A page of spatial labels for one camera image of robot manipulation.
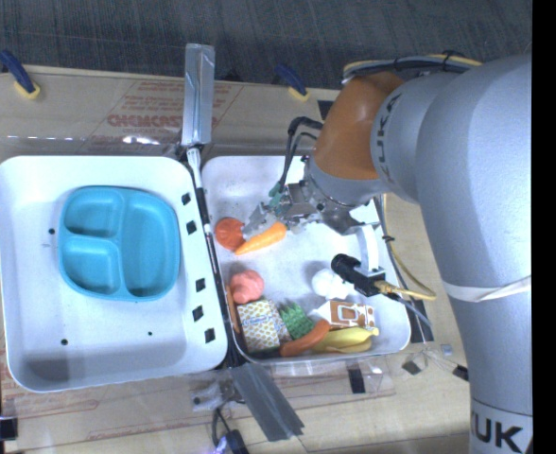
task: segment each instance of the small box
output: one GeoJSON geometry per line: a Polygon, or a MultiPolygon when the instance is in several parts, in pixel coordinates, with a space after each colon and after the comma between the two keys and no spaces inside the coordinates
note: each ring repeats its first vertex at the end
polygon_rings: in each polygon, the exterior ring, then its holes
{"type": "Polygon", "coordinates": [[[271,350],[280,346],[274,319],[275,309],[275,304],[268,300],[238,305],[238,316],[249,353],[271,350]]]}
{"type": "Polygon", "coordinates": [[[344,301],[327,301],[311,313],[331,323],[331,329],[349,328],[351,326],[375,327],[374,308],[372,306],[344,301]]]}

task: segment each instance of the kuka logo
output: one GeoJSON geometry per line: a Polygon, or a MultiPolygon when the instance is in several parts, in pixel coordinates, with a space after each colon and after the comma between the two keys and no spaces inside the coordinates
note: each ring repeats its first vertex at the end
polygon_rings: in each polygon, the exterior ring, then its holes
{"type": "Polygon", "coordinates": [[[393,178],[391,177],[390,169],[387,163],[385,163],[385,129],[388,122],[390,121],[390,115],[391,110],[393,109],[393,105],[400,98],[400,96],[401,94],[396,95],[390,99],[390,102],[388,102],[388,105],[386,106],[387,112],[379,118],[379,128],[376,131],[376,154],[380,164],[379,169],[383,172],[385,178],[391,183],[393,183],[393,178]]]}
{"type": "Polygon", "coordinates": [[[524,428],[515,425],[503,425],[503,423],[494,421],[488,417],[481,417],[476,412],[471,412],[471,433],[472,435],[486,445],[493,445],[503,452],[519,452],[523,454],[532,454],[533,437],[522,451],[518,443],[518,439],[522,437],[524,428]]]}

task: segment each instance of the toy banana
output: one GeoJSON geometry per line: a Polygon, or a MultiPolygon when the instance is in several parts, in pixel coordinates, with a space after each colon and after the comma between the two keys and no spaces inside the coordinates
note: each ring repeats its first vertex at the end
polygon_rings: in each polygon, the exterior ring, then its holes
{"type": "Polygon", "coordinates": [[[353,344],[352,346],[344,346],[343,348],[335,348],[334,346],[327,346],[324,350],[326,353],[362,353],[371,349],[373,346],[373,339],[367,338],[362,343],[353,344]]]}
{"type": "Polygon", "coordinates": [[[371,336],[379,334],[378,328],[366,328],[354,326],[352,328],[342,328],[329,331],[326,336],[312,349],[317,352],[327,352],[328,348],[335,350],[343,350],[344,348],[359,345],[366,340],[370,340],[371,336]]]}

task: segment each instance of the blue plastic tray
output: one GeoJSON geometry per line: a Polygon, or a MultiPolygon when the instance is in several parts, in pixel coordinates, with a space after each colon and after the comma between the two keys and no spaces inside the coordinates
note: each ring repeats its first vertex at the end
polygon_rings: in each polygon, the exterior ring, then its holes
{"type": "Polygon", "coordinates": [[[82,294],[148,301],[167,294],[177,280],[177,216],[142,190],[79,188],[61,211],[58,242],[61,276],[82,294]]]}

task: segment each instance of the blue clamp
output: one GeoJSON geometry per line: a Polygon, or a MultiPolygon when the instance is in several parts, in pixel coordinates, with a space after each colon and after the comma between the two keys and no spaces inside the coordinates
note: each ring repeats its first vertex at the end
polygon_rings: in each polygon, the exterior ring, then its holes
{"type": "Polygon", "coordinates": [[[15,89],[28,99],[36,99],[41,88],[30,78],[22,63],[7,49],[0,52],[0,61],[15,77],[15,89]]]}
{"type": "Polygon", "coordinates": [[[297,99],[305,102],[309,98],[309,93],[305,88],[304,80],[290,67],[285,64],[278,64],[274,67],[274,72],[288,84],[288,91],[297,99]]]}

